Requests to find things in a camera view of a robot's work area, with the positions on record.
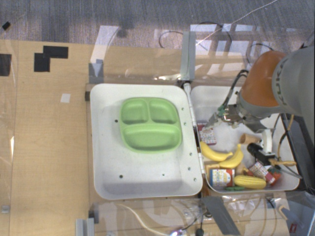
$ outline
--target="corn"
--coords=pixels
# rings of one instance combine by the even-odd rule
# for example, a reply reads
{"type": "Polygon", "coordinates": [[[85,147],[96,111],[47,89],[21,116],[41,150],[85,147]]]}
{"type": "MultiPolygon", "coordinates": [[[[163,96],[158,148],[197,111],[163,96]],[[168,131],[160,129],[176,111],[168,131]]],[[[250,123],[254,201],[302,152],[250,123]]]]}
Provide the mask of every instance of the corn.
{"type": "Polygon", "coordinates": [[[266,181],[258,177],[251,176],[236,176],[234,183],[237,186],[242,186],[248,189],[263,189],[266,187],[266,181]]]}

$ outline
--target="red label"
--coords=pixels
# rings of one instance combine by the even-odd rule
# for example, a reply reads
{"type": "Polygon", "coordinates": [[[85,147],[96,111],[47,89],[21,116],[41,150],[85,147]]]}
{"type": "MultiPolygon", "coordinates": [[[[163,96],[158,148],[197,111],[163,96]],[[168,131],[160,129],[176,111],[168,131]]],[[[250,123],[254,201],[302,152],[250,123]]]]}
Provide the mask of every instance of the red label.
{"type": "Polygon", "coordinates": [[[291,224],[290,233],[295,233],[297,228],[297,224],[291,224]]]}

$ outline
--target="green plate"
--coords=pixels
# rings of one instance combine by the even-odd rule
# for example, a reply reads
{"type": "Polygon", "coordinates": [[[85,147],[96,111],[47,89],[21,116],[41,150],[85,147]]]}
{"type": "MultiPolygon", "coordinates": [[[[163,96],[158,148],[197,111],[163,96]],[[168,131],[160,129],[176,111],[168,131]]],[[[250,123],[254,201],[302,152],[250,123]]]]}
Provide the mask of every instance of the green plate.
{"type": "Polygon", "coordinates": [[[182,142],[182,129],[175,106],[162,98],[130,98],[120,108],[124,144],[137,152],[164,152],[182,142]]]}

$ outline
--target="white cable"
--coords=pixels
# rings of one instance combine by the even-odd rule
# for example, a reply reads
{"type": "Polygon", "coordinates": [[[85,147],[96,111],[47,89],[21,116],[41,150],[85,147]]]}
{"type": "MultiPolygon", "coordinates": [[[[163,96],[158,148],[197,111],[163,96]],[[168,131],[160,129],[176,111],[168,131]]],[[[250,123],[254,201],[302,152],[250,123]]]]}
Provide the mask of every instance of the white cable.
{"type": "Polygon", "coordinates": [[[247,13],[247,14],[244,15],[243,17],[241,17],[241,18],[239,18],[239,19],[233,21],[233,22],[230,23],[230,24],[227,24],[227,25],[223,26],[223,28],[220,28],[220,29],[215,30],[213,33],[209,34],[209,35],[206,36],[204,39],[200,40],[200,41],[196,44],[196,46],[199,45],[200,43],[202,43],[203,41],[205,41],[206,39],[208,39],[209,37],[211,37],[213,34],[215,34],[216,32],[218,32],[219,30],[223,30],[224,28],[227,28],[227,27],[233,25],[234,23],[236,23],[236,22],[238,22],[238,21],[240,21],[240,20],[246,18],[247,16],[251,15],[252,13],[254,13],[254,12],[260,10],[260,9],[263,9],[263,8],[265,8],[265,7],[267,7],[267,6],[270,6],[270,5],[272,5],[273,3],[277,2],[277,1],[278,1],[278,0],[274,0],[274,1],[270,2],[270,3],[268,3],[268,4],[265,4],[265,5],[263,5],[263,6],[259,7],[259,8],[257,8],[257,9],[255,9],[255,10],[252,10],[251,12],[247,13]]]}

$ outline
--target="brown cylinder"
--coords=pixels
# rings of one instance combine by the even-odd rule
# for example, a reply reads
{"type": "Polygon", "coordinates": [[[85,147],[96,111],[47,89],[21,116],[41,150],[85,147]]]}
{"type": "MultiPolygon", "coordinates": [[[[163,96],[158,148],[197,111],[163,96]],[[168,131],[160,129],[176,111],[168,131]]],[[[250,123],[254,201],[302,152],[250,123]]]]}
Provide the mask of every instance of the brown cylinder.
{"type": "Polygon", "coordinates": [[[253,64],[242,86],[242,98],[250,104],[262,107],[276,107],[278,103],[272,92],[272,75],[284,53],[268,51],[253,64]]]}

